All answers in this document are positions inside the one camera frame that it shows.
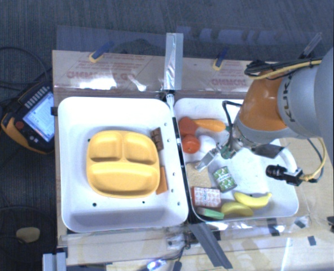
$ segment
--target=beige round object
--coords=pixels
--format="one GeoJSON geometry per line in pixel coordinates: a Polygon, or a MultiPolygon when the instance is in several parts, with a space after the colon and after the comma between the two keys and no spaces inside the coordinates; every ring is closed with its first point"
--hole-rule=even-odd
{"type": "Polygon", "coordinates": [[[26,241],[27,243],[34,242],[39,239],[41,231],[35,227],[20,228],[16,231],[16,237],[26,241]]]}
{"type": "Polygon", "coordinates": [[[204,168],[201,172],[197,171],[194,163],[186,165],[188,185],[190,187],[211,187],[211,180],[208,176],[208,169],[204,168]]]}

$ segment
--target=green can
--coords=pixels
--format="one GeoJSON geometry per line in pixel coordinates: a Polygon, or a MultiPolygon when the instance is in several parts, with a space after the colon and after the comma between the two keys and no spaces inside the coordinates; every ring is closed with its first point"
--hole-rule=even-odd
{"type": "Polygon", "coordinates": [[[228,167],[224,166],[213,173],[213,177],[218,183],[221,192],[225,193],[237,187],[235,179],[231,175],[228,167]]]}

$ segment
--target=button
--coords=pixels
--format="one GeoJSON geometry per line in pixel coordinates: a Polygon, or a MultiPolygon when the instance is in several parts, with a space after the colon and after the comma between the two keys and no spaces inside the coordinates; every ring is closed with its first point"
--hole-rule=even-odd
{"type": "Polygon", "coordinates": [[[24,127],[24,123],[22,121],[17,121],[15,127],[20,130],[24,127]]]}

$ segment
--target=white plastic tray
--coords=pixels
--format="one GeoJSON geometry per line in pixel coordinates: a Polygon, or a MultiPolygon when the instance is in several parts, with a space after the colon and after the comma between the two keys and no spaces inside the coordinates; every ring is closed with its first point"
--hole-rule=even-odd
{"type": "Polygon", "coordinates": [[[168,227],[182,224],[188,204],[168,106],[157,99],[66,98],[58,107],[61,217],[75,232],[168,227]],[[129,130],[150,136],[161,128],[168,191],[145,198],[110,198],[96,193],[86,177],[88,139],[102,130],[129,130]]]}
{"type": "MultiPolygon", "coordinates": [[[[200,99],[200,98],[183,98],[175,104],[176,119],[179,121],[184,116],[191,119],[219,119],[228,125],[227,117],[222,108],[223,99],[200,99]]],[[[227,110],[230,114],[232,122],[236,117],[239,107],[227,105],[227,110]]],[[[196,136],[201,134],[208,135],[216,142],[224,143],[228,139],[228,132],[223,131],[215,133],[206,129],[198,128],[196,136]]],[[[204,152],[198,151],[195,154],[184,153],[184,162],[198,162],[205,155],[204,152]]],[[[255,209],[253,217],[244,217],[243,219],[251,218],[272,218],[272,217],[289,217],[293,216],[298,210],[298,198],[295,187],[287,184],[285,181],[278,181],[265,175],[266,167],[270,164],[281,165],[286,167],[290,172],[296,170],[296,162],[292,154],[285,148],[275,159],[268,159],[261,156],[253,155],[249,150],[240,150],[232,159],[220,161],[216,160],[208,167],[210,181],[213,188],[218,188],[217,184],[211,175],[212,169],[216,165],[227,164],[228,169],[233,175],[237,187],[232,191],[221,194],[222,202],[235,200],[233,197],[234,191],[240,191],[246,194],[266,194],[271,192],[273,196],[270,198],[269,204],[261,209],[255,209]]],[[[238,220],[242,218],[231,218],[225,221],[238,220]]]]}

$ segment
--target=yellow cable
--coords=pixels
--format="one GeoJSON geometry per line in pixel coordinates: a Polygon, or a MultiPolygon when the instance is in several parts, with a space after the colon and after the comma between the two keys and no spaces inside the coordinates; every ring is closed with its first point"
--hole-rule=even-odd
{"type": "Polygon", "coordinates": [[[324,142],[321,138],[318,138],[318,139],[319,139],[319,142],[321,143],[321,145],[323,147],[323,159],[320,163],[320,166],[316,169],[315,172],[313,172],[311,174],[306,174],[306,175],[300,177],[300,179],[304,180],[305,182],[308,182],[308,180],[314,178],[321,171],[321,169],[323,168],[323,166],[325,165],[325,162],[326,162],[326,157],[327,157],[326,146],[325,146],[325,144],[324,144],[324,142]]]}
{"type": "Polygon", "coordinates": [[[253,80],[258,80],[258,79],[263,79],[263,78],[270,77],[272,75],[277,75],[277,74],[285,72],[285,71],[290,71],[290,70],[293,70],[293,69],[302,68],[302,67],[306,67],[306,66],[310,66],[310,65],[317,65],[317,64],[320,64],[320,63],[321,63],[321,60],[314,60],[314,61],[311,61],[311,62],[303,62],[303,63],[294,64],[292,66],[287,66],[287,67],[284,67],[284,68],[280,68],[280,69],[277,69],[275,71],[269,72],[269,73],[264,74],[264,75],[259,75],[259,76],[249,75],[249,77],[252,78],[253,80]]]}

